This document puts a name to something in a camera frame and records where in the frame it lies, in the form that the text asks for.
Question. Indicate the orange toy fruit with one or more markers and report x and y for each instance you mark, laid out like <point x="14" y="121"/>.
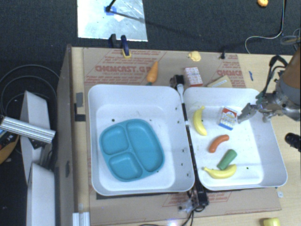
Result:
<point x="262" y="2"/>

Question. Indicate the brown cardboard board red print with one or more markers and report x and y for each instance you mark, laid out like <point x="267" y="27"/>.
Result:
<point x="131" y="67"/>

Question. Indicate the blue divided plate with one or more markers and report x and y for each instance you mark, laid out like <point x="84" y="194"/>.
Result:
<point x="138" y="145"/>

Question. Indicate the pale yellow toy pastry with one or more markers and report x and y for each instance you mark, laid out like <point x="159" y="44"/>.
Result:
<point x="195" y="56"/>

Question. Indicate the tan flat packet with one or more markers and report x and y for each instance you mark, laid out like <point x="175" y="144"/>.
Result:
<point x="221" y="82"/>

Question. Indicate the thin black and white rod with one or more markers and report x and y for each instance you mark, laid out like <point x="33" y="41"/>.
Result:
<point x="188" y="131"/>

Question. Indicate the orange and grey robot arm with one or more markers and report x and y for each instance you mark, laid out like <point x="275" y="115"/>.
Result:
<point x="294" y="74"/>

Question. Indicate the green cylinder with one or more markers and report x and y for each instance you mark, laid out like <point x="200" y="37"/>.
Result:
<point x="227" y="159"/>

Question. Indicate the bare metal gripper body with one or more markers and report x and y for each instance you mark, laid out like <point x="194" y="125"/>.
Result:
<point x="276" y="105"/>

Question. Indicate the orange carrot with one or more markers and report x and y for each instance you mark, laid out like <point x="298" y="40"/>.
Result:
<point x="152" y="73"/>

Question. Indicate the orange sausage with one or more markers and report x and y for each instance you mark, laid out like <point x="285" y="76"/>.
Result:
<point x="217" y="143"/>

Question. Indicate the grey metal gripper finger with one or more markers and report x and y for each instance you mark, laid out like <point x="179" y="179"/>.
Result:
<point x="245" y="114"/>

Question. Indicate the yellow toy block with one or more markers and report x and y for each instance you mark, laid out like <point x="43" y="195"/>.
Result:
<point x="271" y="221"/>

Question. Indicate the white red and blue carton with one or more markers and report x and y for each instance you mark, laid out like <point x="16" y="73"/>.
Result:
<point x="227" y="118"/>

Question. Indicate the white plastic tray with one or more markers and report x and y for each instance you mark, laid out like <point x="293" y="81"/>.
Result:
<point x="131" y="98"/>
<point x="256" y="149"/>

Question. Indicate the yellow banana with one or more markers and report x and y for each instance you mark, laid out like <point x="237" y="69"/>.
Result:
<point x="198" y="121"/>
<point x="222" y="173"/>

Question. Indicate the black cylinder on white bracket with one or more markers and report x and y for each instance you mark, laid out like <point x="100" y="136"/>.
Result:
<point x="293" y="140"/>

